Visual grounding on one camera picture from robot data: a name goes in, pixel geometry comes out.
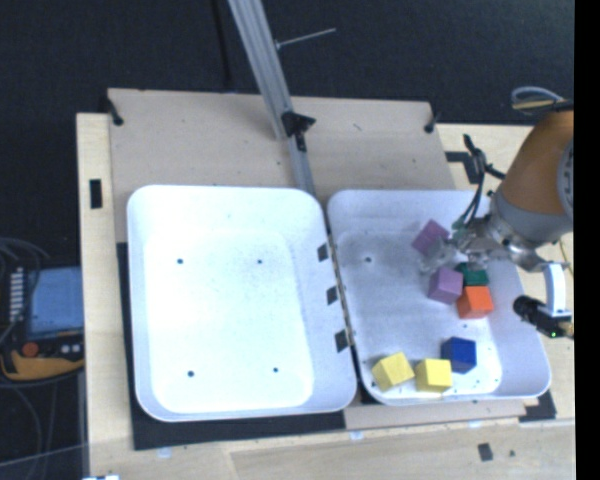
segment orange cube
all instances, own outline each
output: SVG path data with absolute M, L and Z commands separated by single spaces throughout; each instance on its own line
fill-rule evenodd
M 456 301 L 460 318 L 482 318 L 493 311 L 493 299 L 488 286 L 465 286 Z

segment blue cube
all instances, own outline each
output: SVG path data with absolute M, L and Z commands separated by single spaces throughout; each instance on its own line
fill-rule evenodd
M 440 347 L 442 359 L 451 361 L 451 371 L 467 373 L 476 364 L 476 342 L 453 336 Z

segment cube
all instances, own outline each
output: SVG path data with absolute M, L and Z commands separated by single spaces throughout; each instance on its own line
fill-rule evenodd
M 489 284 L 489 276 L 484 269 L 471 270 L 465 261 L 458 263 L 455 268 L 464 278 L 464 286 L 486 286 Z
M 416 236 L 414 241 L 411 242 L 411 245 L 414 249 L 422 254 L 427 254 L 429 247 L 431 247 L 438 238 L 446 239 L 448 237 L 449 231 L 438 224 L 435 220 L 430 219 L 424 228 L 422 228 L 422 231 L 418 233 L 418 236 Z
M 476 342 L 452 336 L 440 346 L 440 357 L 451 361 L 451 371 L 467 373 L 477 363 Z
M 452 385 L 451 361 L 448 359 L 423 359 L 416 365 L 418 391 L 442 393 Z
M 430 299 L 453 304 L 462 295 L 463 277 L 460 272 L 442 266 L 429 278 Z
M 382 391 L 415 377 L 415 373 L 403 352 L 396 352 L 380 359 L 371 368 L 371 373 Z
M 456 301 L 460 318 L 483 318 L 493 311 L 493 299 L 488 286 L 465 286 Z

